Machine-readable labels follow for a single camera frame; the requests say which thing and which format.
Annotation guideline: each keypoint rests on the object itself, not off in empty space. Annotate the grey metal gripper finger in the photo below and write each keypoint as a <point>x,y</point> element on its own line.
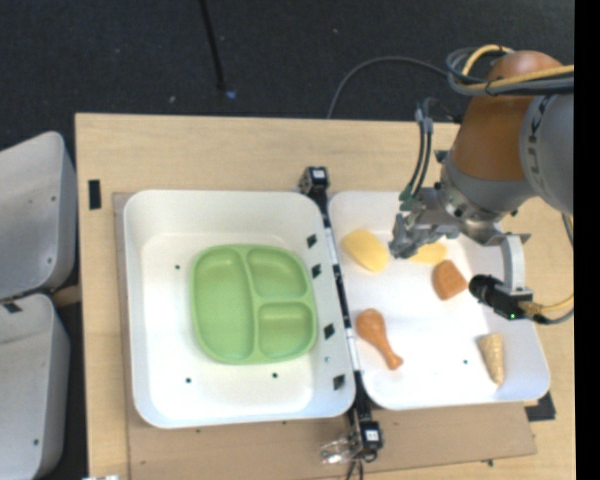
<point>401,235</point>
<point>419,248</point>

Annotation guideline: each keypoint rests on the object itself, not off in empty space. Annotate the thin black and white rod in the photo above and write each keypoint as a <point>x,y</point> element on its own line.
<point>341,288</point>

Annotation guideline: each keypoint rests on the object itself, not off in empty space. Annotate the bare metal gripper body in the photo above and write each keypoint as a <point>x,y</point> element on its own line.
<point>442,218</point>

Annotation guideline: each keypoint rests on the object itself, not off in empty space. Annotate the black cylinder on white bracket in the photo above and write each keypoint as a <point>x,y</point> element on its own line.
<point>500,295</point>

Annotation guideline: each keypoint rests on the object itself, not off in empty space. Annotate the orange toy chicken drumstick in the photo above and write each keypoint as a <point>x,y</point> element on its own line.
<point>372,329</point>

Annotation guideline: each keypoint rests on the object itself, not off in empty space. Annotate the white plastic tray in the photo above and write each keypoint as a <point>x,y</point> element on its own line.
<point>430,358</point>
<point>165,308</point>

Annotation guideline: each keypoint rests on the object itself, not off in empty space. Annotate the yellow toy food piece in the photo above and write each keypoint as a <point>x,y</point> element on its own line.
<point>432,254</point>

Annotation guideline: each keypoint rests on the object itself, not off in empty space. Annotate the orange toy bread slice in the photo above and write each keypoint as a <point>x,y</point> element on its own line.
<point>449,280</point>

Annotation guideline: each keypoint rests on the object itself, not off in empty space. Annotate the brown cardboard board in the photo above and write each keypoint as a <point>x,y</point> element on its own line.
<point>330,440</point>

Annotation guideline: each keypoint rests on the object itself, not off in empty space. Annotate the green divided plate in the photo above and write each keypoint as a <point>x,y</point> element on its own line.
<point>220,308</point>

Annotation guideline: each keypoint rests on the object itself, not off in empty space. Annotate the beige toy ice cream cone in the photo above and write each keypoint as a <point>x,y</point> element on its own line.
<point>493,355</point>

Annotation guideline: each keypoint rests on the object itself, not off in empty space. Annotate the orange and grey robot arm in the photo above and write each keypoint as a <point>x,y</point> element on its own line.
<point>490,133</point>

